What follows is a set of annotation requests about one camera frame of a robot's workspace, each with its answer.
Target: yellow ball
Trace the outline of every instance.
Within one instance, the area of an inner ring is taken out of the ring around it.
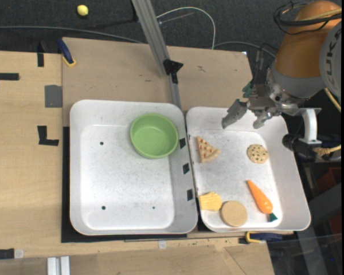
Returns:
[[[77,11],[78,11],[78,14],[81,15],[81,16],[86,16],[89,13],[89,10],[86,7],[86,5],[79,5],[77,7]]]

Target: white cable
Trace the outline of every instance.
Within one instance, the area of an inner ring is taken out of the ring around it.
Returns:
[[[194,10],[198,10],[198,11],[201,11],[203,12],[206,16],[208,16],[210,18],[210,20],[212,21],[212,24],[213,24],[213,44],[212,44],[212,49],[214,49],[214,45],[215,45],[215,42],[216,42],[216,24],[214,23],[214,20],[213,18],[204,10],[200,9],[200,8],[197,8],[197,7],[192,7],[192,6],[186,6],[186,7],[180,7],[180,8],[176,8],[176,9],[172,9],[170,11],[167,11],[165,13],[162,13],[160,15],[157,16],[157,19],[160,18],[160,17],[163,17],[167,14],[170,14],[172,12],[175,12],[175,11],[178,11],[178,10],[184,10],[184,9],[194,9]]]

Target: round wooden disc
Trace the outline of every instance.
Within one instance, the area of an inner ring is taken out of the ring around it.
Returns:
[[[238,201],[228,201],[223,204],[220,215],[224,223],[239,227],[247,220],[247,209]]]

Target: blue clamp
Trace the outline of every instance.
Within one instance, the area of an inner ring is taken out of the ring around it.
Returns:
[[[70,51],[62,39],[56,40],[57,46],[62,52],[62,60],[66,63],[67,66],[73,67],[76,64],[75,59],[71,56]]]

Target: green plate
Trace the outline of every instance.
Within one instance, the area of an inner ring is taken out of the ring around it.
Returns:
[[[131,124],[130,137],[135,150],[149,159],[168,156],[178,144],[176,126],[170,119],[157,113],[136,118]]]

